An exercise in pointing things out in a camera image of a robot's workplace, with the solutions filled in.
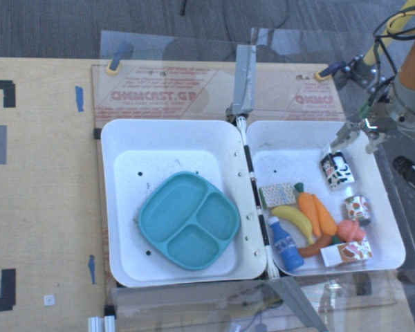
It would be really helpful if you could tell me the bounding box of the white carton with orange print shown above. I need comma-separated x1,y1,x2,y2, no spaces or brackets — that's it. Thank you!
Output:
320,238,374,268

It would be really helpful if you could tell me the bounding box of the white plastic tray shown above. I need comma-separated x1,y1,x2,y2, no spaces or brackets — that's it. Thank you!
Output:
100,118,268,288
245,120,407,278

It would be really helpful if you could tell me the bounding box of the blue bottle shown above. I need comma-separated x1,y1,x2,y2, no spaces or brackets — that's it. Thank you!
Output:
267,216,305,273

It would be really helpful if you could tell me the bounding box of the brown cardboard board red print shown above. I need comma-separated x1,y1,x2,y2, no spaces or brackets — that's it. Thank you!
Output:
91,59,402,313

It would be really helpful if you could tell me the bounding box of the thin black and white rod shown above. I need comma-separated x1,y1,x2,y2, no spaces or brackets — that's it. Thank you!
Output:
235,116,281,280

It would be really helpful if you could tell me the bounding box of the yellow banana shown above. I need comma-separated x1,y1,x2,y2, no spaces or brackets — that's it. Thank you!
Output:
270,204,315,246

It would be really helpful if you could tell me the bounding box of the pink rounded toy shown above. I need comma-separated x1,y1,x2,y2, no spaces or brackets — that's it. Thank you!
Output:
335,219,367,243

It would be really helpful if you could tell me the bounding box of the black and white milk carton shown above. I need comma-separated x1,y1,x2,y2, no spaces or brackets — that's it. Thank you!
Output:
319,150,356,191

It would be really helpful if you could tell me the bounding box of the blue divided plate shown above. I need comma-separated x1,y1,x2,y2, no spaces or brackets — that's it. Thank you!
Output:
137,171,241,272

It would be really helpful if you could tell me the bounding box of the orange carrot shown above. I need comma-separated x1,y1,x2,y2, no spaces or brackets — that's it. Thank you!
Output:
293,182,338,239

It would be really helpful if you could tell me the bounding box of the black cylinder on white bracket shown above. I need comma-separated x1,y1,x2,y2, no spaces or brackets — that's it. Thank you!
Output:
392,155,415,192

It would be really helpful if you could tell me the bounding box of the small can with fruit print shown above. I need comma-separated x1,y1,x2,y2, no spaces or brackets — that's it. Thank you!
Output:
344,194,372,226

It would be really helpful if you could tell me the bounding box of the orange sausage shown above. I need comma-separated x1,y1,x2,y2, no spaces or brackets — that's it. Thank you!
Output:
297,234,333,259

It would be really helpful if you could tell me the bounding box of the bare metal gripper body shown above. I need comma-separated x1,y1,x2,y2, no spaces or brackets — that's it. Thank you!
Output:
358,92,400,140

